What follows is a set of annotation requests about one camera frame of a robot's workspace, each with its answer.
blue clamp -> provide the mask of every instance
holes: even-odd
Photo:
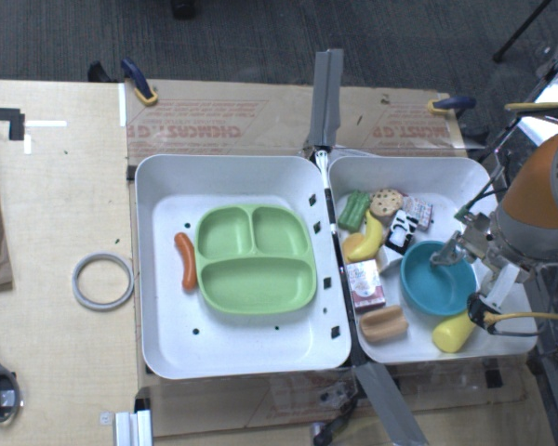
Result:
[[[477,101],[469,96],[454,96],[448,99],[430,99],[426,109],[434,115],[446,115],[449,110],[454,109],[457,118],[467,109],[473,109]]]
[[[134,81],[134,92],[145,106],[152,106],[157,101],[157,93],[153,91],[139,67],[130,58],[122,59],[124,75]]]

green toy food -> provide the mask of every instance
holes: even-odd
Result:
[[[358,231],[368,206],[370,206],[370,195],[359,190],[354,191],[347,199],[337,225],[349,232]]]

metal bracket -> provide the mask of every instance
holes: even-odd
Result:
[[[312,119],[307,143],[328,151],[337,143],[341,125],[339,88],[343,73],[343,50],[328,49],[316,53],[314,88],[312,90]]]
[[[153,446],[151,410],[120,412],[113,421],[114,446]]]

green plate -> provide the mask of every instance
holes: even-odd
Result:
[[[231,314],[276,314],[304,307],[316,266],[303,221],[279,205],[232,204],[208,211],[195,241],[206,302]]]

black clip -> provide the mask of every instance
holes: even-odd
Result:
[[[486,303],[482,301],[484,295],[482,293],[473,293],[467,298],[467,311],[470,320],[479,325],[482,329],[487,331],[489,334],[496,334],[496,325],[493,323],[488,325],[485,323],[485,314],[490,312],[492,314],[499,314],[500,312],[489,307]]]
[[[8,138],[10,140],[25,139],[25,114],[19,109],[0,108],[0,121],[9,121]]]
[[[99,61],[93,61],[86,72],[89,83],[117,83],[115,79],[108,76]]]

